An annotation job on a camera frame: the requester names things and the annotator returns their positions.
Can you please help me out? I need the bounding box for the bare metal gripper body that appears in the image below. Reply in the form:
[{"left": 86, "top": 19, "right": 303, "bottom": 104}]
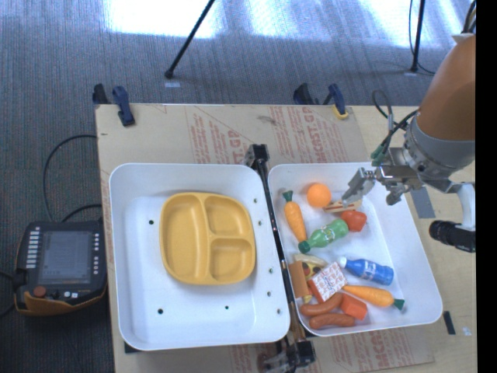
[{"left": 374, "top": 140, "right": 458, "bottom": 192}]

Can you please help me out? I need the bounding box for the red and beige sandwich slice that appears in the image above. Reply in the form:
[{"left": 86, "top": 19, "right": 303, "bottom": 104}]
[{"left": 322, "top": 198, "right": 364, "bottom": 214}]

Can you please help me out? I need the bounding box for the red pepper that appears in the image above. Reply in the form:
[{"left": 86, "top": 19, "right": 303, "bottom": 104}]
[{"left": 340, "top": 209, "right": 368, "bottom": 233}]

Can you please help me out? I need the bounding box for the orange ball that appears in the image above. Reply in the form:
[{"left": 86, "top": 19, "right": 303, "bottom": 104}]
[{"left": 306, "top": 183, "right": 333, "bottom": 209}]

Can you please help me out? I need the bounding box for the white plastic tray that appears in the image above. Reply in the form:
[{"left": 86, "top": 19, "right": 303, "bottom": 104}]
[
  {"left": 266, "top": 162, "right": 444, "bottom": 338},
  {"left": 108, "top": 162, "right": 292, "bottom": 352}
]

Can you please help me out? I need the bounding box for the green bottle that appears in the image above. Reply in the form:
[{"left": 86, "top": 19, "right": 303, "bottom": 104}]
[{"left": 297, "top": 218, "right": 350, "bottom": 255}]

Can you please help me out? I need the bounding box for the orange carrot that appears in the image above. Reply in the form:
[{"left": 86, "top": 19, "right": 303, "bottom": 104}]
[
  {"left": 342, "top": 284, "right": 406, "bottom": 312},
  {"left": 282, "top": 190, "right": 309, "bottom": 244}
]

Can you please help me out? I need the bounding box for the blue bottle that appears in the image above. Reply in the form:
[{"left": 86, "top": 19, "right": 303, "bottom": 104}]
[{"left": 336, "top": 256, "right": 395, "bottom": 287}]

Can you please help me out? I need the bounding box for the yellow pizza slice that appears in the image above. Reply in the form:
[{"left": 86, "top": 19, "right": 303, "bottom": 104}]
[{"left": 292, "top": 253, "right": 329, "bottom": 281}]

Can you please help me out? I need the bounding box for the red and white carton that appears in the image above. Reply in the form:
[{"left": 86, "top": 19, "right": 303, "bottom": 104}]
[{"left": 307, "top": 261, "right": 349, "bottom": 304}]

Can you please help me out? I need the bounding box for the brown bread stick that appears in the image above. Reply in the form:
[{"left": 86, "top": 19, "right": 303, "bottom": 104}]
[{"left": 287, "top": 261, "right": 314, "bottom": 305}]

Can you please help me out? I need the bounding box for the orange cube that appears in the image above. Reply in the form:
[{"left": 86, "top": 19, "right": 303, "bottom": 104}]
[{"left": 339, "top": 293, "right": 369, "bottom": 322}]

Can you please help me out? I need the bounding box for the brown sausage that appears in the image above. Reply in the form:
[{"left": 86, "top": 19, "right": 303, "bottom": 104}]
[
  {"left": 308, "top": 312, "right": 356, "bottom": 331},
  {"left": 299, "top": 291, "right": 345, "bottom": 318}
]

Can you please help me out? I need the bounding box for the black tripod leg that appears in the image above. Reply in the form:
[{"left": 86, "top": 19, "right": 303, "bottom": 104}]
[
  {"left": 408, "top": 0, "right": 430, "bottom": 74},
  {"left": 164, "top": 0, "right": 227, "bottom": 80}
]

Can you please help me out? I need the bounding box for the brown cardboard board red print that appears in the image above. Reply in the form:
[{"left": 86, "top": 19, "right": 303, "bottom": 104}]
[{"left": 95, "top": 103, "right": 436, "bottom": 373}]

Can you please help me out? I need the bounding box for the yellow divided plate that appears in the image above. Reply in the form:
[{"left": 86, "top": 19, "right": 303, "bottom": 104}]
[{"left": 158, "top": 191, "right": 258, "bottom": 286}]

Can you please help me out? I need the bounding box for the black cylinder on white bracket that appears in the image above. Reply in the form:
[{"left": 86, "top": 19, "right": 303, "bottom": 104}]
[{"left": 428, "top": 182, "right": 477, "bottom": 254}]

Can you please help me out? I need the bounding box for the black block with thin wires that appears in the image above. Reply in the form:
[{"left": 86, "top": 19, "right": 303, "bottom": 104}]
[
  {"left": 243, "top": 143, "right": 271, "bottom": 169},
  {"left": 257, "top": 339, "right": 317, "bottom": 373}
]

